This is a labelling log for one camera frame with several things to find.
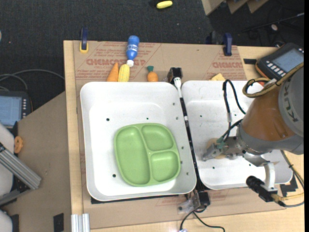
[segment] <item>green plate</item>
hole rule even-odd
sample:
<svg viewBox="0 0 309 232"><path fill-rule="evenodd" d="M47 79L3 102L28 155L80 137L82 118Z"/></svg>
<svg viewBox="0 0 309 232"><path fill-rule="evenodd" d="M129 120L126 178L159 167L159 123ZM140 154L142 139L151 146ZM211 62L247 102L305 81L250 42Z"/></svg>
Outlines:
<svg viewBox="0 0 309 232"><path fill-rule="evenodd" d="M164 125L122 127L114 137L114 150L122 178L133 186L162 184L180 172L175 139Z"/></svg>

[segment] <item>clamp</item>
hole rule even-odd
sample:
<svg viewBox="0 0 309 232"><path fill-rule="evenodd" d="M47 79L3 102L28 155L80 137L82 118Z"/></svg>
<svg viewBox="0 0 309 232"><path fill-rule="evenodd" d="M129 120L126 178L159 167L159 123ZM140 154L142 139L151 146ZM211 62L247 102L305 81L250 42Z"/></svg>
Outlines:
<svg viewBox="0 0 309 232"><path fill-rule="evenodd" d="M88 37L88 29L83 27L81 30L81 42L79 43L79 51L81 53L87 53L89 50L87 37Z"/></svg>
<svg viewBox="0 0 309 232"><path fill-rule="evenodd" d="M225 33L223 35L223 44L225 45L223 48L223 53L225 56L232 55L232 35L230 33Z"/></svg>

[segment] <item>wooden table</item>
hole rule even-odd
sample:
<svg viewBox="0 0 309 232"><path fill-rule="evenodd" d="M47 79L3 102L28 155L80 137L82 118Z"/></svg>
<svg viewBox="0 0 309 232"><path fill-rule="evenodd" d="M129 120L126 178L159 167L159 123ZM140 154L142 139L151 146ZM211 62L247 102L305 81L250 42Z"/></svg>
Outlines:
<svg viewBox="0 0 309 232"><path fill-rule="evenodd" d="M76 115L76 86L74 73L73 42L64 42L65 57L65 78L66 78L66 99L68 116L68 142L70 158L70 191L72 214L82 214L82 186L80 171L79 136L78 121ZM239 54L244 58L257 59L275 50L273 47L238 47ZM258 74L252 65L243 62L247 77L257 77ZM295 167L303 173L303 156L289 154ZM152 223L132 226L122 226L115 228L95 229L96 232L130 232L130 231L178 231L181 221L170 221L163 223ZM226 231L304 231L304 206L289 208L280 211L269 211L253 214L241 214L224 217L210 217L205 222L211 225L225 227ZM185 227L190 231L201 231L204 228L197 219L188 219Z"/></svg>

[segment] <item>gray carpet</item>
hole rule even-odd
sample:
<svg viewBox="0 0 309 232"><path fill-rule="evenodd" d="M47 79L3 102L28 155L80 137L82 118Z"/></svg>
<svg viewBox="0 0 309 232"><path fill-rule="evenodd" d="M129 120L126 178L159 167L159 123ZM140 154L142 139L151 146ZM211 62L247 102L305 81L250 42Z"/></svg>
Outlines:
<svg viewBox="0 0 309 232"><path fill-rule="evenodd" d="M304 11L304 0L271 0L254 14L245 5L231 15L221 6L209 16L201 0L173 0L173 6L158 11L153 0L0 0L0 74L27 69L44 69L63 75L63 41L78 40L80 29L87 26L88 39L126 41L136 34L141 42L204 44L216 32L221 43L230 32L237 45L272 45L276 40L304 44L304 20L294 30L280 28L273 40L265 29L254 38L241 29ZM60 78L40 72L21 74L36 109L64 91ZM24 90L23 84L8 78L0 86Z"/></svg>

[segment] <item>blue bottle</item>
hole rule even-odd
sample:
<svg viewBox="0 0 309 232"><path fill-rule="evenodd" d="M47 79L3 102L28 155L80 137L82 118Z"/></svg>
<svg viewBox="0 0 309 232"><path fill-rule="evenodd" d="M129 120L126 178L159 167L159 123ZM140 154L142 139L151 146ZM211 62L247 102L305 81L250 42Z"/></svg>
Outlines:
<svg viewBox="0 0 309 232"><path fill-rule="evenodd" d="M137 51L139 49L140 39L135 35L131 35L127 41L126 47L126 64L130 67L134 65L134 59L137 56Z"/></svg>

